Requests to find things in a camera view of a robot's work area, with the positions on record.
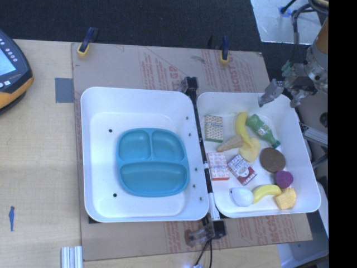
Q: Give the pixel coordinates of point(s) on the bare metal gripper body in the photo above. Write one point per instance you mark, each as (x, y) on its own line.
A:
(302, 84)

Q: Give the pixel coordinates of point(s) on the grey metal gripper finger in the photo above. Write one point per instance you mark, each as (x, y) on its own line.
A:
(272, 91)
(296, 98)

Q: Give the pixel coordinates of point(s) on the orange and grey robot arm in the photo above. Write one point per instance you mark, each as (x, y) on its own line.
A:
(323, 38)

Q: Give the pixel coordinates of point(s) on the green bottle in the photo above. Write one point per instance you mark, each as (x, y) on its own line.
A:
(260, 128)

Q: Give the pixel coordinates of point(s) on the yellow banana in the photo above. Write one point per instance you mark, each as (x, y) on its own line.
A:
(241, 126)
(266, 191)

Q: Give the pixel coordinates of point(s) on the yellow crisp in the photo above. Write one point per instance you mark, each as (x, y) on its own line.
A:
(249, 151)

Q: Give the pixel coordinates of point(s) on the white plastic tray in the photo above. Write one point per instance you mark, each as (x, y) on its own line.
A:
(103, 155)
(301, 163)

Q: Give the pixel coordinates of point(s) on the brown biscuit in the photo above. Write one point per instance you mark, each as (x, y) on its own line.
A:
(272, 160)

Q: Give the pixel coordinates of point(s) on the beige corn cob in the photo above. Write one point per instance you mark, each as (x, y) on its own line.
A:
(230, 144)

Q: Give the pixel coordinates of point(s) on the orange patterned carton with blue print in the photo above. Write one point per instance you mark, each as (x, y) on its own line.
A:
(213, 128)

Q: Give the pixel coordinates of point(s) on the purple grapes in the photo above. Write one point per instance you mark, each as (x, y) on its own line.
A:
(283, 179)

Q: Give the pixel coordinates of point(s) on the red and white carton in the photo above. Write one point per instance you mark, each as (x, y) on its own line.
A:
(242, 169)

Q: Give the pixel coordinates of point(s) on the orange and white carton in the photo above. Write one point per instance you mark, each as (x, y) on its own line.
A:
(217, 166)

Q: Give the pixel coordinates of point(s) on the yellow cheese wedge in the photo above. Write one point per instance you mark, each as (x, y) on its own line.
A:
(285, 199)

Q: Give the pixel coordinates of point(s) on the thin black and white rod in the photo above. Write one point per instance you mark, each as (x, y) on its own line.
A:
(207, 174)

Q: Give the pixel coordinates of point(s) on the white egg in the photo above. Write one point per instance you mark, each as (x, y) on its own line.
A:
(242, 196)

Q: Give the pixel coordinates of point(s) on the brown cardboard board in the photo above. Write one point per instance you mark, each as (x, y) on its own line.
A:
(134, 63)

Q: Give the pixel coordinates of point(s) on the blue divided plate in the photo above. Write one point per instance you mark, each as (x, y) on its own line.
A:
(152, 174)

